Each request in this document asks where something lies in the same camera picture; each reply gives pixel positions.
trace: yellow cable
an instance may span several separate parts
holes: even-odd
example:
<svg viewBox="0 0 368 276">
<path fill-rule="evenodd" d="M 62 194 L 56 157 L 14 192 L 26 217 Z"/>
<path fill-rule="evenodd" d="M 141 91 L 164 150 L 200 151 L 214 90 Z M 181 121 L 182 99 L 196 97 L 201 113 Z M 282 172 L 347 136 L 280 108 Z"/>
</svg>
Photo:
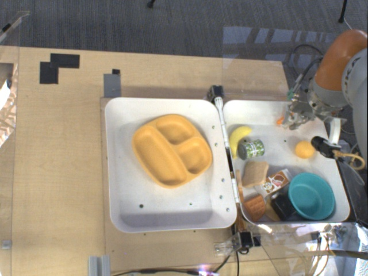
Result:
<svg viewBox="0 0 368 276">
<path fill-rule="evenodd" d="M 346 157 L 346 156 L 351 157 L 351 158 L 352 158 L 352 160 L 351 160 L 351 162 L 349 163 L 349 165 L 350 165 L 354 170 L 357 170 L 357 171 L 359 171 L 359 170 L 363 170 L 363 169 L 365 168 L 365 166 L 366 166 L 366 162 L 365 162 L 365 160 L 364 160 L 361 156 L 359 156 L 359 155 L 357 155 L 357 154 L 347 154 L 347 153 L 344 153 L 344 152 L 341 152 L 341 151 L 338 151 L 338 150 L 333 150 L 332 152 L 333 152 L 333 154 L 334 154 L 336 157 L 339 157 L 339 158 L 344 158 L 344 157 Z M 353 162 L 354 162 L 354 160 L 355 160 L 355 159 L 359 159 L 359 160 L 361 161 L 361 165 L 360 165 L 359 167 L 355 167 L 355 166 L 353 165 Z"/>
</svg>

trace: snack package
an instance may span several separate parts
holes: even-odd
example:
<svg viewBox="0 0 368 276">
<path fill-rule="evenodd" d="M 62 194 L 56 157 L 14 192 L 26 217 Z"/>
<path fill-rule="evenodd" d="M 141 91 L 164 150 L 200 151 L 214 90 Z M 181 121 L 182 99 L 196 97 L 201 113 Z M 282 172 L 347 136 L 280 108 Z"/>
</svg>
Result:
<svg viewBox="0 0 368 276">
<path fill-rule="evenodd" d="M 290 172 L 287 169 L 281 170 L 276 174 L 270 175 L 261 185 L 254 186 L 255 190 L 263 198 L 285 187 L 290 181 Z"/>
</svg>

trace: gray floor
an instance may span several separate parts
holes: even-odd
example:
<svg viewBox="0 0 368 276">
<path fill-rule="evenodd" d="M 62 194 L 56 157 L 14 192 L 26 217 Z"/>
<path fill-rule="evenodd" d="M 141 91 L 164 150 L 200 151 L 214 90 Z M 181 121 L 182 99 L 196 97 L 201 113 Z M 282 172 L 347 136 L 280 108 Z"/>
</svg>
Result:
<svg viewBox="0 0 368 276">
<path fill-rule="evenodd" d="M 29 10 L 21 44 L 175 55 L 223 55 L 229 26 L 341 33 L 343 0 L 0 0 L 0 25 Z M 367 31 L 367 0 L 348 0 L 346 20 Z"/>
</svg>

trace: white tray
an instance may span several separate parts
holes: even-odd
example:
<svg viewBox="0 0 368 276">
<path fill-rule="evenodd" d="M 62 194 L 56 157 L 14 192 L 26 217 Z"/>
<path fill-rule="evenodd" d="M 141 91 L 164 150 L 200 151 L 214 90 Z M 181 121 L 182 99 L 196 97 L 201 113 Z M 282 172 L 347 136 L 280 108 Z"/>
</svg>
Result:
<svg viewBox="0 0 368 276">
<path fill-rule="evenodd" d="M 208 170 L 176 189 L 156 184 L 132 150 L 134 132 L 165 114 L 185 116 L 206 139 L 213 154 Z M 117 229 L 148 232 L 226 228 L 233 224 L 235 199 L 214 105 L 204 100 L 115 98 L 107 104 L 105 117 L 110 216 Z"/>
<path fill-rule="evenodd" d="M 335 210 L 325 221 L 341 222 L 346 220 L 350 207 L 336 162 L 327 159 L 318 152 L 310 159 L 301 159 L 294 154 L 296 144 L 301 140 L 311 140 L 315 136 L 328 138 L 324 123 L 319 119 L 301 125 L 297 130 L 283 129 L 277 126 L 277 120 L 284 116 L 287 102 L 278 101 L 241 101 L 233 100 L 224 105 L 224 117 L 227 123 L 228 135 L 240 125 L 252 128 L 246 139 L 261 139 L 264 144 L 264 156 L 253 158 L 257 161 L 267 161 L 270 165 L 268 174 L 273 174 L 284 168 L 292 177 L 301 172 L 315 173 L 325 179 L 335 195 Z M 246 161 L 234 160 L 235 170 L 244 173 Z M 244 198 L 257 194 L 252 188 L 243 188 Z"/>
</svg>

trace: orange tube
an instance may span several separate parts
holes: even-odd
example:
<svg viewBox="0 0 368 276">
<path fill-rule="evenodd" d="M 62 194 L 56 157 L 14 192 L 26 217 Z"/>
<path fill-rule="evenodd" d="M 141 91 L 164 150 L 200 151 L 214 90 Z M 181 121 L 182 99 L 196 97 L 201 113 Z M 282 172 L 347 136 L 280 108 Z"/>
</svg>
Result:
<svg viewBox="0 0 368 276">
<path fill-rule="evenodd" d="M 320 87 L 342 90 L 342 75 L 349 60 L 359 51 L 367 48 L 367 33 L 361 30 L 347 30 L 332 43 L 317 70 L 315 81 Z"/>
</svg>

